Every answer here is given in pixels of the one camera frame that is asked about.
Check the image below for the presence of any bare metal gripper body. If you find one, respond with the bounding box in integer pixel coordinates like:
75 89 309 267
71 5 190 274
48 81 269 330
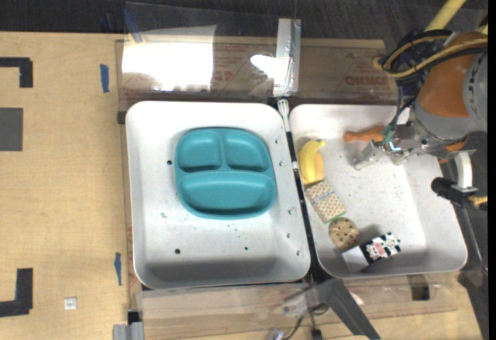
382 123 460 160

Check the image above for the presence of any orange carrot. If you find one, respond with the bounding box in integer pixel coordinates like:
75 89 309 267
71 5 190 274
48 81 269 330
343 125 388 144

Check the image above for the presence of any white plastic tray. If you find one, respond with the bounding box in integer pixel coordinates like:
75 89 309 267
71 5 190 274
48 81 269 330
124 100 312 290
288 103 469 280

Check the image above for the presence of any yellow banana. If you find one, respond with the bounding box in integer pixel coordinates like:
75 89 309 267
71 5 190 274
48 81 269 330
296 139 327 186

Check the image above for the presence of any patterned cracker packet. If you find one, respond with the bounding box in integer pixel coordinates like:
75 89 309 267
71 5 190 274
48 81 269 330
303 180 348 225

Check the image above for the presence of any brown chocolate chip biscuit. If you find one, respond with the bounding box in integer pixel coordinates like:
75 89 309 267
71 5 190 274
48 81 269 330
328 217 361 251

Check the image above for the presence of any cow print milk carton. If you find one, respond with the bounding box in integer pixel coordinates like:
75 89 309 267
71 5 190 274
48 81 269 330
341 231 402 266

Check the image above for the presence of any blue divided plate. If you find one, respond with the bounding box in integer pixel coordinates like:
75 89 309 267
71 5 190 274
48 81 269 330
174 127 278 221

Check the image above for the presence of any black cylinder on white bracket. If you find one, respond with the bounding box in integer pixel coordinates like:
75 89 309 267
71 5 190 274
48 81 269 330
430 150 480 208

